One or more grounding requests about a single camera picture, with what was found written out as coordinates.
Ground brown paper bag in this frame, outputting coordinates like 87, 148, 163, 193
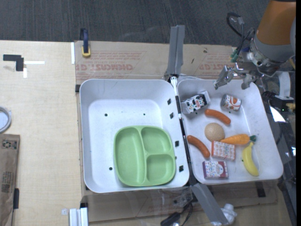
0, 133, 21, 226

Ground green divided plate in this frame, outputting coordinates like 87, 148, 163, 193
113, 125, 177, 187

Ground white carton with cow print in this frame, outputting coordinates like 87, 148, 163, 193
180, 90, 211, 115

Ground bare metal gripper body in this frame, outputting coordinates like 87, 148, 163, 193
234, 51, 283, 78

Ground orange and white carton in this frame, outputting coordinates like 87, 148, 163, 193
211, 140, 236, 161

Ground brown cardboard board red print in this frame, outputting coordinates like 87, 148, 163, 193
74, 40, 285, 222

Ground beige round bread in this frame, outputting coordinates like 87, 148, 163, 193
204, 122, 226, 142

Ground purple and white carton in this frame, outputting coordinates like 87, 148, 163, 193
202, 160, 229, 180

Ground orange carrot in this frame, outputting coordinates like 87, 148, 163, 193
220, 133, 257, 146

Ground orange sausage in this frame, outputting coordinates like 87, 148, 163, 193
204, 108, 232, 125
187, 135, 211, 159

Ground white plastic tray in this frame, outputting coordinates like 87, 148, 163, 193
176, 79, 285, 186
79, 79, 190, 194

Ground white crumpled paper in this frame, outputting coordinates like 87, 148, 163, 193
220, 203, 238, 224

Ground white and orange can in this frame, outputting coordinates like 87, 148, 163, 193
220, 94, 242, 112

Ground yellow banana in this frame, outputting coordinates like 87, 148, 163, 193
241, 141, 260, 177

